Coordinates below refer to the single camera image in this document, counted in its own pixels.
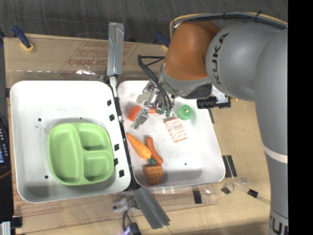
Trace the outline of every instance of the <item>green round toy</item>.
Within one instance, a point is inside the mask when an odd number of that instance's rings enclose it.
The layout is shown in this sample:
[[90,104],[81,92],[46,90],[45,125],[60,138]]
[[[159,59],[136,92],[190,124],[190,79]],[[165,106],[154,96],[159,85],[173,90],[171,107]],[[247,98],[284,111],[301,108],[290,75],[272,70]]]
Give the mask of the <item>green round toy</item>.
[[194,111],[186,104],[183,106],[180,106],[180,108],[178,109],[178,117],[181,120],[188,120],[192,117],[193,114],[194,114]]

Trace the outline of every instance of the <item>brown waffle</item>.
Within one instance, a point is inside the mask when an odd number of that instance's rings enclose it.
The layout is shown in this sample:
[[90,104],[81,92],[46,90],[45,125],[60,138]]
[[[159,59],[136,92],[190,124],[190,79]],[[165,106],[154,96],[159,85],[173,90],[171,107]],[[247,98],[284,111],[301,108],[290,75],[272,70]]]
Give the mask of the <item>brown waffle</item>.
[[148,183],[152,186],[161,180],[163,168],[161,165],[147,165],[145,166],[145,173],[148,178]]

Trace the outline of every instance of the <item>black device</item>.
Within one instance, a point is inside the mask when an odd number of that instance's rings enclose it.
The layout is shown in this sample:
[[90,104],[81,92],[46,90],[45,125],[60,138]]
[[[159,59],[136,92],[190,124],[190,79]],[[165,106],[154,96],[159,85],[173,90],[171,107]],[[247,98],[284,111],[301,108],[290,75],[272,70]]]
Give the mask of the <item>black device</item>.
[[13,216],[13,190],[10,162],[9,131],[5,119],[0,118],[0,223]]

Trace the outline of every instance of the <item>dark gray floor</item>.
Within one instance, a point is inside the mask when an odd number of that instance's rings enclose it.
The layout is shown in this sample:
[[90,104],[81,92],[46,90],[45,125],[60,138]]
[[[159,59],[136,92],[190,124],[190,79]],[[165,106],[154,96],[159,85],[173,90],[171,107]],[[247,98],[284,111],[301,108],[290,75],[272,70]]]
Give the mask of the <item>dark gray floor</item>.
[[[0,0],[0,26],[9,37],[17,25],[27,33],[107,39],[109,22],[117,22],[125,25],[125,41],[152,43],[157,32],[169,37],[176,16],[228,11],[262,11],[288,21],[288,0]],[[2,50],[0,113],[6,114]]]

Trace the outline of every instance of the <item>green plate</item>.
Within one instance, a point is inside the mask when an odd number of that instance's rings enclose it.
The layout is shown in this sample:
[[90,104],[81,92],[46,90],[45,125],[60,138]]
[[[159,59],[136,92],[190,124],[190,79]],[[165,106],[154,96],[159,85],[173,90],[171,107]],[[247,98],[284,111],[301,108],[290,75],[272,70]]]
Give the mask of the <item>green plate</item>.
[[114,156],[108,132],[93,123],[64,123],[48,136],[52,175],[65,185],[86,185],[108,179]]

